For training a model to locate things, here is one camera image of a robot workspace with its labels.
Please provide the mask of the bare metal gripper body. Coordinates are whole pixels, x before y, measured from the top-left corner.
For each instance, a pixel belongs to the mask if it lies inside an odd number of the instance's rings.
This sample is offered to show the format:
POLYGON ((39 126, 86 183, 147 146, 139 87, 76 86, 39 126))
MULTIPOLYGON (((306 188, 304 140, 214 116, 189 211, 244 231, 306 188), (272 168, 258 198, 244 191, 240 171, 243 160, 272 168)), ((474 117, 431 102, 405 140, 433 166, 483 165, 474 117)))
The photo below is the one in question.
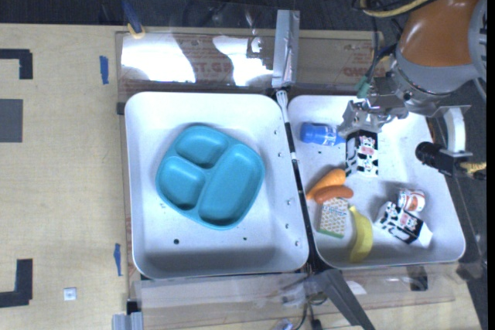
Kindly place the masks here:
POLYGON ((373 78, 367 94, 371 109, 397 118, 408 113, 430 117, 441 100, 440 92, 414 82, 398 63, 393 63, 384 77, 373 78))

